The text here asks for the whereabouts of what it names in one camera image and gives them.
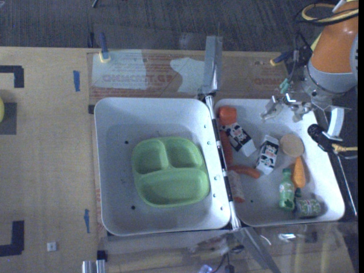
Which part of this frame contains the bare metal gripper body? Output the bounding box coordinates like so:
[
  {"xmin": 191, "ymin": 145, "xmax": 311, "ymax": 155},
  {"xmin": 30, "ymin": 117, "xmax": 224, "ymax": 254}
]
[{"xmin": 283, "ymin": 87, "xmax": 334, "ymax": 111}]

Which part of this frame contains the tan round biscuit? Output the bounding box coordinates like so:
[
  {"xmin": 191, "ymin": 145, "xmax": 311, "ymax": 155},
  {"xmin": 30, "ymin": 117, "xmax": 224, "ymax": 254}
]
[{"xmin": 279, "ymin": 133, "xmax": 305, "ymax": 158}]

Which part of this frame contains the large cow print carton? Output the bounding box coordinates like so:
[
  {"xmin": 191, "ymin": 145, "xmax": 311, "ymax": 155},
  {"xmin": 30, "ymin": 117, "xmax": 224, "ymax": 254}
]
[{"xmin": 220, "ymin": 121, "xmax": 257, "ymax": 158}]

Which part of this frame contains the orange cube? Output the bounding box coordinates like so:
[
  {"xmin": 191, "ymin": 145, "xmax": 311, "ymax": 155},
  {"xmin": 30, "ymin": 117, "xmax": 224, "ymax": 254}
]
[{"xmin": 218, "ymin": 106, "xmax": 238, "ymax": 126}]

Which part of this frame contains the brown cardboard board red print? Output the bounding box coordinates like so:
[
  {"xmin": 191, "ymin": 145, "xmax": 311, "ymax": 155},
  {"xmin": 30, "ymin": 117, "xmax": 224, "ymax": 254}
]
[{"xmin": 86, "ymin": 49, "xmax": 288, "ymax": 255}]

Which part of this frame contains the small cow print carton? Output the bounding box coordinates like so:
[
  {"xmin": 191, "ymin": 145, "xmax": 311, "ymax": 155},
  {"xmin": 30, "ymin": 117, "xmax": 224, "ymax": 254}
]
[{"xmin": 255, "ymin": 135, "xmax": 280, "ymax": 176}]

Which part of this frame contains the orange carrot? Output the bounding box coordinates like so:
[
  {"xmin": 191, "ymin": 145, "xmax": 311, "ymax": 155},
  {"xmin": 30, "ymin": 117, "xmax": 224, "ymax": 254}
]
[{"xmin": 292, "ymin": 156, "xmax": 307, "ymax": 189}]

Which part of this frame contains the thin black and white rod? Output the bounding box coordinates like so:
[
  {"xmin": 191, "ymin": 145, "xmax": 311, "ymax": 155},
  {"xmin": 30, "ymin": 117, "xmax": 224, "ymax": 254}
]
[{"xmin": 205, "ymin": 94, "xmax": 242, "ymax": 230}]

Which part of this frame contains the green plastic bottle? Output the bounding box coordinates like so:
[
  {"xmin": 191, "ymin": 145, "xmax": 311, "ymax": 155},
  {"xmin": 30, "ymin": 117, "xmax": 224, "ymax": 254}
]
[{"xmin": 278, "ymin": 168, "xmax": 296, "ymax": 212}]

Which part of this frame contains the red and white packet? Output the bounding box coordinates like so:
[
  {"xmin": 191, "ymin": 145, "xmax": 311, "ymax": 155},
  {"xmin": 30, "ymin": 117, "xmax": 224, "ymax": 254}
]
[{"xmin": 228, "ymin": 169, "xmax": 246, "ymax": 204}]

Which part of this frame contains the white plastic tray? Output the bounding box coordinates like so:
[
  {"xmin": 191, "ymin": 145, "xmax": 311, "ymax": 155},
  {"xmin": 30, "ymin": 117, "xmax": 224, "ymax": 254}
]
[
  {"xmin": 93, "ymin": 96, "xmax": 232, "ymax": 237},
  {"xmin": 213, "ymin": 97, "xmax": 346, "ymax": 228}
]

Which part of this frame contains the green can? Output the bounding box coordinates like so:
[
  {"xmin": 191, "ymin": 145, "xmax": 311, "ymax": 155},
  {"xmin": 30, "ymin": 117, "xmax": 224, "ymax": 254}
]
[{"xmin": 293, "ymin": 196, "xmax": 322, "ymax": 219}]

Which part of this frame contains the green divided plate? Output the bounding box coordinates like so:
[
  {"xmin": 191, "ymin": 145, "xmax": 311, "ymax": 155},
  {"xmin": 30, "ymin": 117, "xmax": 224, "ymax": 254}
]
[{"xmin": 131, "ymin": 136, "xmax": 211, "ymax": 209}]

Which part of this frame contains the black cylinder on white bracket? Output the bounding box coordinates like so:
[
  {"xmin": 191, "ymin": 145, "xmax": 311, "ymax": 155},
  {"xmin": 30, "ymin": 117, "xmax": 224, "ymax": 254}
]
[{"xmin": 307, "ymin": 106, "xmax": 346, "ymax": 154}]

